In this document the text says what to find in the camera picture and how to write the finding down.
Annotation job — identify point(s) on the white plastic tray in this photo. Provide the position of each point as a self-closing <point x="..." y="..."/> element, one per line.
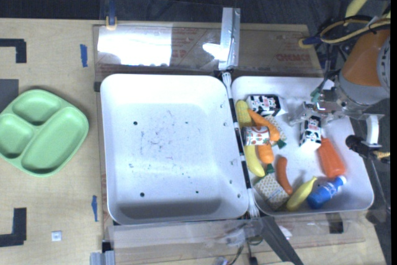
<point x="304" y="164"/>
<point x="173" y="149"/>

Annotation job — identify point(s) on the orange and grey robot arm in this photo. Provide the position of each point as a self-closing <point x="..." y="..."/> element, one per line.
<point x="363" y="65"/>

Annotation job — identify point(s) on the white and red can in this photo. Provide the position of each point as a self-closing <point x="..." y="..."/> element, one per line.
<point x="256" y="136"/>

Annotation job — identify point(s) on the black cylinder on white bracket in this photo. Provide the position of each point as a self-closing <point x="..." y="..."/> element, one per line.
<point x="361" y="144"/>

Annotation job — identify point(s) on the blue bottle with white cap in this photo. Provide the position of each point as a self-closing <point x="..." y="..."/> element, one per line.
<point x="322" y="194"/>

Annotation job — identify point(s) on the orange bottle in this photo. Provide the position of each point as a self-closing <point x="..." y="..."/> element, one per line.
<point x="332" y="159"/>

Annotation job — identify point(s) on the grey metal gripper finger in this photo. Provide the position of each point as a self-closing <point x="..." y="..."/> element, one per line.
<point x="328" y="118"/>
<point x="301" y="113"/>

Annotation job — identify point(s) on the beige patterned box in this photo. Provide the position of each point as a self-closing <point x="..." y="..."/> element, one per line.
<point x="279" y="130"/>
<point x="271" y="192"/>

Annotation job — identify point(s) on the black and white cow carton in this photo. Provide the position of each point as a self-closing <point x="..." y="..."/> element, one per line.
<point x="263" y="104"/>
<point x="311" y="135"/>

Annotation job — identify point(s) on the thin black and white rod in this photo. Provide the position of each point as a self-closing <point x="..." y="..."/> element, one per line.
<point x="234" y="121"/>

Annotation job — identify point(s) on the orange carrot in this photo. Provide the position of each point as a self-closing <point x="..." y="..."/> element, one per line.
<point x="263" y="124"/>
<point x="266" y="153"/>

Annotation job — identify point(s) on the small white square block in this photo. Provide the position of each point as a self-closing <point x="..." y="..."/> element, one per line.
<point x="56" y="236"/>

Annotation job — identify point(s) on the orange-red sausage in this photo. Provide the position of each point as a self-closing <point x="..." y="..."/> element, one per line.
<point x="283" y="175"/>

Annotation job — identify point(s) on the yellow corn cob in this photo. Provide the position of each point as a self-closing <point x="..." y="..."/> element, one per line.
<point x="242" y="113"/>

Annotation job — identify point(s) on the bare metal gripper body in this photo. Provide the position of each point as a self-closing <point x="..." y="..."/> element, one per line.
<point x="331" y="105"/>

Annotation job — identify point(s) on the green divided plate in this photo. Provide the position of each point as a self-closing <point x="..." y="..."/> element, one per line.
<point x="52" y="139"/>

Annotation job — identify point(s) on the yellow banana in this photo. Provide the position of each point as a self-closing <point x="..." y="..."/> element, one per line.
<point x="252" y="161"/>
<point x="301" y="194"/>

